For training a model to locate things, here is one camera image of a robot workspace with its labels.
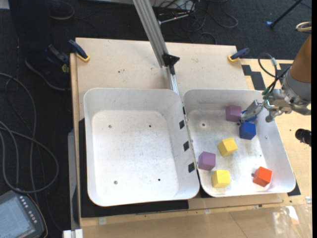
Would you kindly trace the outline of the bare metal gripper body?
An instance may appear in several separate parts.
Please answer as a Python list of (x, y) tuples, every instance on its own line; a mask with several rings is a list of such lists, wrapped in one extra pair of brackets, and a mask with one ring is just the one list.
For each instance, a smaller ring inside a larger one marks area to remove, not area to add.
[(308, 108), (310, 101), (301, 98), (292, 90), (273, 89), (271, 92), (263, 94), (263, 100), (266, 108), (275, 115), (290, 114), (291, 112), (311, 115), (311, 110)]

